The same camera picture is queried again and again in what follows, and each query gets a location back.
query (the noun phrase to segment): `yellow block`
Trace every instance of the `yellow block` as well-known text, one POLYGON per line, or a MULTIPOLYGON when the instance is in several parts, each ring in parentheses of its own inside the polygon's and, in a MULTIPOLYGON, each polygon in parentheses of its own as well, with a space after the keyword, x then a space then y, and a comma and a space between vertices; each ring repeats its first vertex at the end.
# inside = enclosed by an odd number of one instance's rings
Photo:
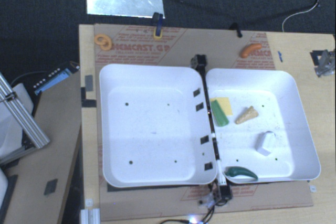
POLYGON ((231 104, 230 100, 228 97, 216 97, 216 98, 210 98, 210 102, 217 100, 219 103, 219 106, 221 109, 224 111, 224 114, 227 116, 232 116, 232 109, 231 109, 231 104))

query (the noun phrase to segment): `white tray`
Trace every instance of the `white tray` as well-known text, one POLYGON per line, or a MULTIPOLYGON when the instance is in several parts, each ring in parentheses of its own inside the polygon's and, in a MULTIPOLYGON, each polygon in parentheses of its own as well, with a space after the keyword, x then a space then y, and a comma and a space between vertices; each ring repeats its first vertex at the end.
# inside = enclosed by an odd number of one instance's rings
POLYGON ((100 93, 103 174, 109 184, 198 185, 215 179, 206 101, 195 70, 107 65, 100 72, 100 93))
MULTIPOLYGON (((212 69, 206 76, 209 97, 229 98, 233 116, 227 126, 215 125, 223 171, 247 168, 258 182, 310 180, 320 174, 320 163, 309 131, 294 78, 283 71, 212 69), (253 106, 257 118, 242 124, 235 120, 253 106), (276 135, 268 156, 256 151, 259 137, 276 135)), ((255 182, 246 176, 228 177, 234 183, 255 182)))

